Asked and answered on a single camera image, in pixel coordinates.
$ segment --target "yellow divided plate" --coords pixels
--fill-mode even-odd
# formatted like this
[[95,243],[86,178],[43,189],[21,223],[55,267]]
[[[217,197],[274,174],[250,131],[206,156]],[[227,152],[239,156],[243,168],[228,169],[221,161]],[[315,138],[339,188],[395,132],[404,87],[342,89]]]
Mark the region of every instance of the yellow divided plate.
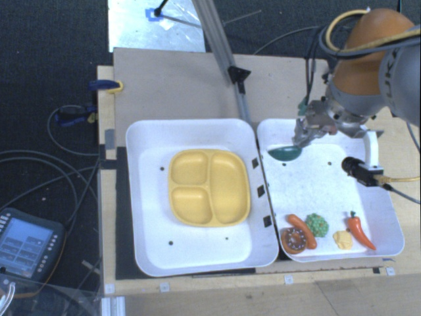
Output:
[[250,212],[250,186],[243,161],[229,151],[191,149],[170,162],[171,210],[185,224],[232,226]]

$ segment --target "yellow cable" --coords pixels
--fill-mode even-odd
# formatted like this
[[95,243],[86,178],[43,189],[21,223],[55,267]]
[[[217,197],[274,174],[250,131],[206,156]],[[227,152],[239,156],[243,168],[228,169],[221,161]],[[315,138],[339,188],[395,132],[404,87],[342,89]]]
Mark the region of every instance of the yellow cable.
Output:
[[380,184],[387,184],[388,182],[418,182],[420,180],[419,176],[413,178],[390,178],[388,176],[376,175],[374,176]]
[[371,42],[365,43],[364,45],[360,45],[358,47],[354,47],[354,48],[350,48],[350,49],[340,49],[332,43],[332,41],[330,40],[330,36],[332,34],[332,31],[333,31],[334,27],[337,25],[338,22],[342,21],[345,18],[353,16],[353,15],[367,14],[367,13],[368,13],[368,11],[366,11],[364,9],[355,9],[353,11],[345,12],[345,13],[339,15],[337,18],[335,18],[335,20],[332,21],[332,23],[329,25],[328,29],[326,30],[325,40],[326,40],[326,45],[329,47],[329,49],[331,49],[333,51],[340,52],[340,53],[352,53],[354,51],[376,48],[376,47],[379,47],[381,45],[385,45],[385,44],[393,42],[393,41],[403,40],[403,39],[411,38],[413,36],[421,35],[421,29],[411,30],[409,32],[403,32],[403,33],[396,34],[396,35],[393,35],[393,36],[388,36],[386,38],[377,39],[375,41],[371,41]]

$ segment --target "wooden table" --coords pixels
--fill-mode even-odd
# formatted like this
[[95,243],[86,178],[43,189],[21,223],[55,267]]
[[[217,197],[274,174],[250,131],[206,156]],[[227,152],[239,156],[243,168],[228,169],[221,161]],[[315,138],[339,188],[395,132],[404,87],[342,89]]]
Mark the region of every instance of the wooden table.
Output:
[[[267,118],[296,117],[305,94],[304,60],[249,55],[235,60],[252,71],[245,85],[253,128]],[[326,69],[324,61],[317,62],[313,99],[324,94],[319,76]],[[99,142],[109,161],[137,120],[238,117],[232,87],[210,53],[116,49],[114,66],[98,67],[98,79],[124,83],[122,93],[98,94]],[[367,126],[385,130],[379,145],[386,175],[420,174],[420,156],[402,120],[383,109]],[[99,179],[104,291],[126,296],[128,315],[412,315],[421,306],[420,206],[395,194],[405,248],[393,259],[282,261],[252,275],[116,280],[116,171],[102,168]],[[419,182],[395,187],[420,198]],[[293,284],[286,284],[291,278]],[[169,293],[160,293],[168,287]]]

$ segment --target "toy donut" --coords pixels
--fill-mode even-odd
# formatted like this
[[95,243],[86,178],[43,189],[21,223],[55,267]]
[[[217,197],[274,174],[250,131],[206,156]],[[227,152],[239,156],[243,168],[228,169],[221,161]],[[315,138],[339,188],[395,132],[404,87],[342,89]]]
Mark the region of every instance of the toy donut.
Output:
[[296,227],[285,229],[281,234],[281,242],[284,250],[290,254],[301,253],[307,247],[304,232]]

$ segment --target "dark background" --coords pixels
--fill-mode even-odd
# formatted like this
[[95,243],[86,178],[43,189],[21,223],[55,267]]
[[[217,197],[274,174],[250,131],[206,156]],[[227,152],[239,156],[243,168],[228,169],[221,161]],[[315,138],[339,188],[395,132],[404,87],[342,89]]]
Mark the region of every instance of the dark background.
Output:
[[[279,35],[327,24],[349,9],[367,6],[396,9],[398,0],[214,1],[222,20],[262,10],[226,25],[232,51],[251,54]],[[420,23],[420,10],[421,0],[403,0],[403,14],[415,24]],[[290,36],[261,54],[302,57],[307,36],[306,33]],[[91,102],[93,95],[87,84],[96,78],[96,66],[111,64],[107,0],[0,0],[0,153],[30,149],[53,155],[76,169],[94,166],[96,157],[72,155],[54,145],[47,134],[47,119],[62,105]],[[94,124],[59,128],[53,123],[52,131],[67,148],[97,152]],[[29,154],[0,154],[0,161],[25,156]],[[39,161],[0,163],[0,206],[59,175]],[[84,172],[84,176],[88,178],[89,172]],[[84,183],[74,176],[72,179],[80,198]],[[69,185],[62,180],[12,206],[64,223],[74,210],[74,200]],[[82,260],[94,264],[99,259],[98,237],[97,203],[88,193],[51,283],[78,287],[89,272],[82,266]],[[98,282],[98,276],[91,275],[82,288],[95,290]]]

